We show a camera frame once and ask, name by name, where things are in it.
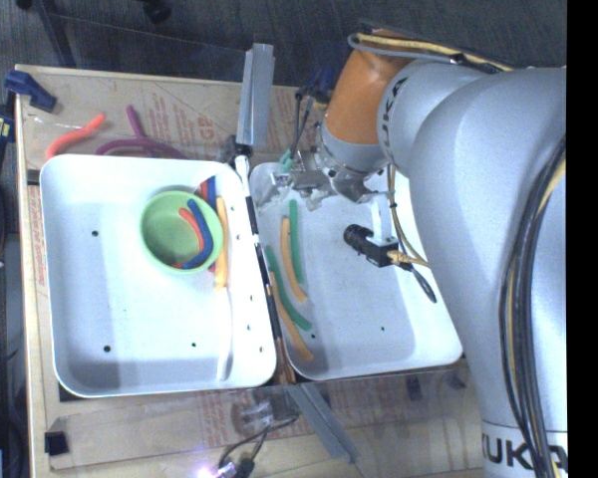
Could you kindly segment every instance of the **white plastic tray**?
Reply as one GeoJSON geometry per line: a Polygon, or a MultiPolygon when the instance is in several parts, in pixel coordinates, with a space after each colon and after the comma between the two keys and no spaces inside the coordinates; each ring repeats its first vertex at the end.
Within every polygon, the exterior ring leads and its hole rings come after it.
{"type": "MultiPolygon", "coordinates": [[[[253,169],[253,197],[257,196],[256,186],[268,182],[264,177],[270,171],[270,163],[253,169]]],[[[400,175],[397,180],[396,201],[402,224],[410,242],[423,252],[408,181],[400,175]]],[[[375,176],[368,186],[385,191],[385,174],[375,176]]],[[[311,212],[298,193],[291,191],[282,201],[265,205],[258,215],[261,242],[272,247],[282,270],[280,222],[289,214],[292,198],[299,207],[303,287],[309,301],[300,304],[292,296],[285,270],[283,281],[294,307],[312,323],[311,331],[299,331],[314,355],[311,361],[302,360],[282,324],[284,342],[297,371],[307,378],[324,380],[449,364],[460,357],[462,347],[428,268],[418,267],[435,291],[435,304],[412,273],[396,267],[380,269],[344,242],[344,230],[352,223],[372,229],[369,204],[356,205],[333,196],[311,212]]]]}
{"type": "Polygon", "coordinates": [[[67,154],[44,165],[40,184],[63,387],[92,397],[249,387],[272,376],[265,292],[234,170],[210,161],[67,154]],[[149,199],[173,188],[192,192],[211,175],[229,208],[231,310],[211,273],[164,271],[141,242],[149,199]]]}

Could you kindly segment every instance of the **green tube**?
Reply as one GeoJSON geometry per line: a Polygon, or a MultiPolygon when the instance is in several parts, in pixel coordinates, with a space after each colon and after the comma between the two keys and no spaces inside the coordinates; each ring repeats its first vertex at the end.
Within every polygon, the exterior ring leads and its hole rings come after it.
{"type": "Polygon", "coordinates": [[[270,246],[266,246],[264,248],[264,253],[266,254],[266,260],[268,261],[268,266],[270,270],[274,273],[275,278],[277,279],[277,290],[279,291],[279,298],[281,298],[281,302],[283,303],[286,312],[292,319],[292,322],[295,323],[299,328],[303,331],[310,331],[312,328],[312,324],[306,321],[299,312],[292,306],[288,296],[286,294],[286,290],[283,287],[283,279],[281,276],[281,270],[279,269],[279,264],[277,263],[277,258],[275,257],[275,253],[272,251],[270,246]]]}
{"type": "Polygon", "coordinates": [[[297,282],[303,283],[303,268],[301,267],[301,253],[299,251],[299,210],[297,200],[290,200],[290,256],[295,270],[297,282]]]}

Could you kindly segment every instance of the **green bowl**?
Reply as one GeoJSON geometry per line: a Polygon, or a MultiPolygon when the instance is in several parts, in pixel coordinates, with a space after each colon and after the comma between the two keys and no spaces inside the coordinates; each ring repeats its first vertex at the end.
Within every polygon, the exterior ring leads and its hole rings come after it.
{"type": "Polygon", "coordinates": [[[154,196],[142,213],[142,238],[149,256],[161,267],[177,273],[196,273],[207,269],[219,256],[223,246],[223,230],[217,213],[204,200],[185,191],[165,191],[154,196]],[[208,259],[193,269],[177,269],[172,264],[188,262],[199,251],[197,236],[178,214],[188,210],[186,202],[192,198],[203,215],[210,235],[212,252],[208,259]]]}

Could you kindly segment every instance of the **green plastic bowl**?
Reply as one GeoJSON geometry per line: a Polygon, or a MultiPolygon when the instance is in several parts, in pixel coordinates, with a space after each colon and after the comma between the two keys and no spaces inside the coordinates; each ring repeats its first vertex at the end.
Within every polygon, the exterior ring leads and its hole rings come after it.
{"type": "Polygon", "coordinates": [[[207,269],[219,256],[223,246],[223,230],[217,213],[204,200],[185,191],[165,191],[154,196],[142,213],[142,238],[149,256],[161,267],[176,273],[196,273],[207,269]],[[177,269],[175,263],[188,262],[199,251],[199,242],[190,225],[178,214],[188,210],[186,202],[192,198],[201,211],[210,235],[212,252],[208,259],[193,269],[177,269]]]}

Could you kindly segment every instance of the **gray carpet floor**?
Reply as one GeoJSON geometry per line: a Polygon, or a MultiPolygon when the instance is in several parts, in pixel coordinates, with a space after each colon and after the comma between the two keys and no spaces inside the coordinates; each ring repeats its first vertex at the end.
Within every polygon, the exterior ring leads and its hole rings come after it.
{"type": "MultiPolygon", "coordinates": [[[[166,1],[172,15],[159,25],[130,0],[56,4],[83,69],[240,81],[242,52],[261,42],[275,47],[275,83],[298,86],[310,75],[316,52],[345,51],[361,19],[515,66],[567,62],[567,0],[166,1]]],[[[4,77],[16,63],[54,66],[58,60],[35,12],[0,0],[0,102],[4,77]]],[[[1,177],[11,233],[18,232],[15,174],[12,146],[1,177]]],[[[0,270],[0,409],[7,402],[5,290],[0,270]]]]}

